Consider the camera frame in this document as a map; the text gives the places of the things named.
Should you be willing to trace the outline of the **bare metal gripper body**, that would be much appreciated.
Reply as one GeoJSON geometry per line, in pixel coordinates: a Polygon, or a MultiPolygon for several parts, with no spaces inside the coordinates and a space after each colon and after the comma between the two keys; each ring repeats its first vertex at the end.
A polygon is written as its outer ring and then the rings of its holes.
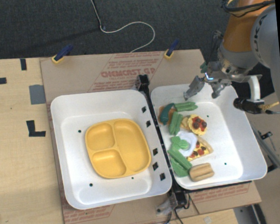
{"type": "Polygon", "coordinates": [[[248,82],[251,77],[262,78],[262,75],[248,75],[248,69],[239,68],[227,60],[204,62],[203,69],[204,81],[210,85],[248,82]]]}

